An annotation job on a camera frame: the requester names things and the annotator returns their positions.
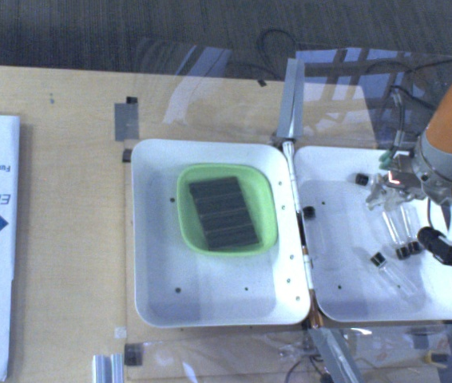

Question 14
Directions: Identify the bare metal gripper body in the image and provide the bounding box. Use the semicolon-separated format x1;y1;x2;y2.
385;164;430;201

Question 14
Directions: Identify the clear bottle with black cap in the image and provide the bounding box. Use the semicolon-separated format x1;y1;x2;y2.
381;207;412;260
398;203;424;255
355;172;383;193
370;251;419;299
302;205;328;263

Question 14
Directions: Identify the white plastic tray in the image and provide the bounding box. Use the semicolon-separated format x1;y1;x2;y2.
130;138;312;330
292;145;452;323

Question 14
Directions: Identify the black ridged rectangular block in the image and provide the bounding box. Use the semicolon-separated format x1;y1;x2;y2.
188;176;261;252

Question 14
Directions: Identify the green plastic bowl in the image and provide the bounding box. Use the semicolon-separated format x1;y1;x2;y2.
176;163;280;259

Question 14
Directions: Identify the black cylinder on white bracket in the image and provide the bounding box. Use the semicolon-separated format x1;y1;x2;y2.
416;201;452;267

